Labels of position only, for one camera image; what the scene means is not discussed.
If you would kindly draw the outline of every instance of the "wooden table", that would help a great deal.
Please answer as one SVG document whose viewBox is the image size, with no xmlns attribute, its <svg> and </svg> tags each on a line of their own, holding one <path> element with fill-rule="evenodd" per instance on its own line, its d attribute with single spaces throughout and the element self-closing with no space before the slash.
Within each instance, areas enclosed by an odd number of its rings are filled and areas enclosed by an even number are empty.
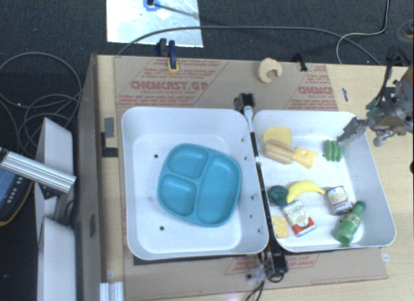
<svg viewBox="0 0 414 301">
<path fill-rule="evenodd" d="M 105 116 L 114 115 L 113 56 L 99 56 L 98 83 L 100 97 L 100 122 Z M 327 65 L 334 95 L 341 111 L 349 111 L 360 118 L 365 116 L 365 105 L 376 96 L 384 77 L 385 67 L 356 65 Z M 395 68 L 393 79 L 400 79 L 405 68 Z M 348 102 L 342 88 L 347 91 Z M 372 145 L 374 134 L 367 131 L 371 151 L 376 162 L 382 185 L 395 220 L 397 238 L 382 249 L 389 256 L 386 269 L 389 278 L 369 282 L 353 282 L 312 287 L 263 291 L 262 300 L 411 300 L 414 295 L 414 238 L 413 238 L 413 175 L 409 164 L 413 160 L 413 137 L 393 137 L 382 147 Z M 111 268 L 114 280 L 123 280 L 122 225 L 120 221 L 120 196 L 111 189 L 119 187 L 117 158 L 102 161 L 103 201 L 106 266 Z M 186 300 L 218 301 L 244 300 L 247 293 L 198 296 Z"/>
</svg>

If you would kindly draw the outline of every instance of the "green bottle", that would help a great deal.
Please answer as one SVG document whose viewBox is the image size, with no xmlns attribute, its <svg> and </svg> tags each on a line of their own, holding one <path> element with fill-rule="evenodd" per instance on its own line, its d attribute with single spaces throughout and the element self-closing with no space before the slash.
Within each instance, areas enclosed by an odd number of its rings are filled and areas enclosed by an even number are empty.
<svg viewBox="0 0 414 301">
<path fill-rule="evenodd" d="M 354 233 L 361 224 L 361 212 L 365 209 L 365 203 L 358 201 L 350 213 L 346 214 L 339 229 L 335 233 L 335 239 L 347 245 L 352 241 Z"/>
</svg>

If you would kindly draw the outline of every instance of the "blue and black device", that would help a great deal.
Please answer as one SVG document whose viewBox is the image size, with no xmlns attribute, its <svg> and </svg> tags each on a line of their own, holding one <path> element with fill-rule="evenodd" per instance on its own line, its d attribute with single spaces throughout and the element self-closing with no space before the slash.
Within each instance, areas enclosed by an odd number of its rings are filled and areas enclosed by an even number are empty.
<svg viewBox="0 0 414 301">
<path fill-rule="evenodd" d="M 32 188 L 30 179 L 0 168 L 0 227 L 19 212 Z"/>
</svg>

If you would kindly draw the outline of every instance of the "blue plate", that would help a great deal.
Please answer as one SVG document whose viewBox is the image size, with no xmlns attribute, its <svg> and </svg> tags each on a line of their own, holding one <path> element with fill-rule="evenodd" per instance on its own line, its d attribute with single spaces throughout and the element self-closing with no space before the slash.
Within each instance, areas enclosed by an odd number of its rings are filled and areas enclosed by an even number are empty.
<svg viewBox="0 0 414 301">
<path fill-rule="evenodd" d="M 157 195 L 170 214 L 218 227 L 232 216 L 240 189 L 240 167 L 231 157 L 203 146 L 180 144 L 162 167 Z"/>
</svg>

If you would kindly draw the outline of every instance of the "can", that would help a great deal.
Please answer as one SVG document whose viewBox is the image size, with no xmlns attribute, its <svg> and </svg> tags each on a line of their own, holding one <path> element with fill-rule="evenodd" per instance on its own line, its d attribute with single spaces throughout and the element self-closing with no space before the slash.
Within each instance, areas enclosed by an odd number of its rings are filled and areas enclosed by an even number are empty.
<svg viewBox="0 0 414 301">
<path fill-rule="evenodd" d="M 335 215 L 346 214 L 352 210 L 352 204 L 349 202 L 347 192 L 343 186 L 335 187 L 327 193 Z"/>
<path fill-rule="evenodd" d="M 316 228 L 315 223 L 309 217 L 300 200 L 285 205 L 282 208 L 282 213 L 296 236 L 302 236 Z"/>
</svg>

